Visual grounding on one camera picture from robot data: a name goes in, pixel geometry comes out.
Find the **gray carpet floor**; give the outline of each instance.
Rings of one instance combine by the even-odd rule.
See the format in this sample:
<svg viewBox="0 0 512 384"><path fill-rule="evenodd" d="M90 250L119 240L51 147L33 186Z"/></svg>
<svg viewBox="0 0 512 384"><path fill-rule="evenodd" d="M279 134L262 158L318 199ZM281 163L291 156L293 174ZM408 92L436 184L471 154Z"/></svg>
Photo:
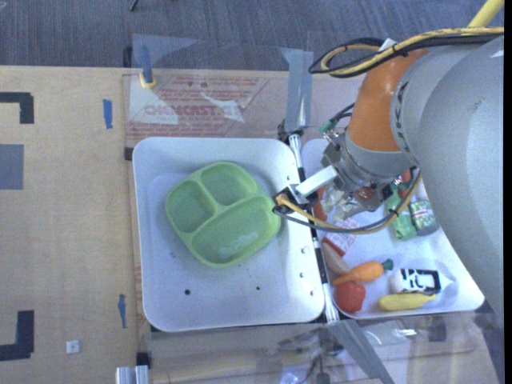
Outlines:
<svg viewBox="0 0 512 384"><path fill-rule="evenodd" d="M122 66L135 34L323 52L466 26L486 0L0 0L0 64ZM491 25L504 23L504 10Z"/></svg>

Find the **small white square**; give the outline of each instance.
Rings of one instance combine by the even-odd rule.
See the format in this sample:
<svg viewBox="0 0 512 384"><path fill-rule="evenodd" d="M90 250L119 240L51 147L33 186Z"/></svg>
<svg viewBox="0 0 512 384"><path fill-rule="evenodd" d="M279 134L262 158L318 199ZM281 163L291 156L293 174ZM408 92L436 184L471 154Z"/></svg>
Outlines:
<svg viewBox="0 0 512 384"><path fill-rule="evenodd" d="M71 340L70 342L66 342L66 352L68 354L74 354L80 352L80 341L79 340Z"/></svg>

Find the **yellow tube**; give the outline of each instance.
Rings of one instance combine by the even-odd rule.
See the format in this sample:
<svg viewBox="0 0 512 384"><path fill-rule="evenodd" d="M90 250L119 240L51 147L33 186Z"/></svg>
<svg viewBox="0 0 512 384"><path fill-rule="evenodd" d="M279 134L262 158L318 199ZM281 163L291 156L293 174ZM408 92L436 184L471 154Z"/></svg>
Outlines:
<svg viewBox="0 0 512 384"><path fill-rule="evenodd" d="M505 5L505 0L487 0L468 27L485 27Z"/></svg>

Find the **bottle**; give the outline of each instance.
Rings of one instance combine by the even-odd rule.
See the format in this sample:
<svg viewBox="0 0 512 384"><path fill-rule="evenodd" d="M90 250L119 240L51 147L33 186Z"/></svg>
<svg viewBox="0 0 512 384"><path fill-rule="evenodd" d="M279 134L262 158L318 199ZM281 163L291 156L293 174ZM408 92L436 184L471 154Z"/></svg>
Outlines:
<svg viewBox="0 0 512 384"><path fill-rule="evenodd" d="M416 193L409 203L410 217L418 236L427 236L439 228L438 220L426 194L425 185L420 181Z"/></svg>
<svg viewBox="0 0 512 384"><path fill-rule="evenodd" d="M395 184L391 185L392 195L386 200L386 208L388 210L395 210L400 203L400 196L398 196L398 188ZM416 236L416 228L414 227L410 212L404 209L400 215L393 220L394 235L398 240L409 240Z"/></svg>

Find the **yellow cable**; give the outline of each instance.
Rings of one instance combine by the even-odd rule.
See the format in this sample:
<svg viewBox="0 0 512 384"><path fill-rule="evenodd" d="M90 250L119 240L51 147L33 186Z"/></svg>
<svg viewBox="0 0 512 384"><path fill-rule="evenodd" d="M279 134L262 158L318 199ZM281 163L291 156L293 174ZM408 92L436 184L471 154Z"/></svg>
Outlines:
<svg viewBox="0 0 512 384"><path fill-rule="evenodd" d="M406 208L406 206L409 204L410 199L412 198L414 192L416 191L416 189L419 186L420 179L421 179L421 175L418 174L416 179L414 180L414 184L412 186L412 189L407 194L404 203L397 210L396 214L393 214L383 224L381 224L379 226L376 226L375 228L367 229L367 230L351 231L351 233L352 234L372 234L372 233L378 232L379 230L384 229L385 227L389 226L400 215L400 213ZM323 221L323 220L321 220L319 218L316 218L315 216L313 216L312 214L310 214L308 212L305 212L299 206L297 206L294 203L292 203L292 201L289 200L288 197L285 194L278 195L275 200L278 203L278 205L287 206L288 208L292 209L293 212L297 212L298 214L304 216L305 218L308 218L309 220L311 220L312 222L317 223L320 226L324 226L324 227L327 227L327 228L330 228L330 229L333 229L333 230L348 230L348 229L341 228L339 226L332 225L332 224L330 224L328 222L325 222L325 221Z"/></svg>
<svg viewBox="0 0 512 384"><path fill-rule="evenodd" d="M361 64L357 64L356 66L352 66L350 68L342 68L340 70L333 70L329 75L347 75L352 74L359 71L365 71L369 67L371 67L374 64L380 63L382 60L385 60L386 58L393 55L396 51L403 50L404 48L407 48L408 46L412 46L413 44L416 44L418 42L423 42L425 40L429 40L431 38L439 38L439 37L455 37L460 35L466 35L466 36L478 36L478 35L486 35L486 34L503 34L505 32L504 27L463 27L463 28L451 28L451 29L440 29L440 30L433 30L433 31L427 31L423 34L418 34L413 37L408 38L407 40L404 40L403 42L397 42L396 44L393 44L391 47L378 52L375 56L370 58L369 60L362 62ZM341 53L348 50L360 50L361 46L360 44L354 44L354 48L352 46L344 46L344 47L337 47L336 49L330 51L327 53L324 58L327 58L326 61L321 62L322 69L323 70L329 70L329 67L326 65L326 62L330 60L334 53Z"/></svg>
<svg viewBox="0 0 512 384"><path fill-rule="evenodd" d="M468 27L487 26L504 5L505 0L487 0Z"/></svg>

